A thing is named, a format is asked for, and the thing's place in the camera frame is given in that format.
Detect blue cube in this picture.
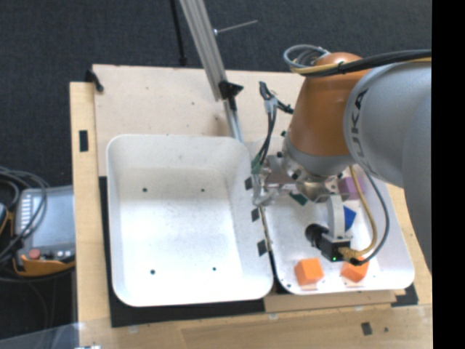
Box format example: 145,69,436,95
342,205,358,233

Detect green block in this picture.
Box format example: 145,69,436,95
288,191,310,206

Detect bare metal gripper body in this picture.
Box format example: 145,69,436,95
258,154,347,204

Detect purple cube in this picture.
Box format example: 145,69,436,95
337,176,361,201

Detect white plastic tray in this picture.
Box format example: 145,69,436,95
105,133,275,308
242,135,416,296

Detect orange cube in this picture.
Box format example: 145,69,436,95
340,258,370,284
294,257,325,291

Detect pale wood board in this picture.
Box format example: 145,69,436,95
92,63,407,314

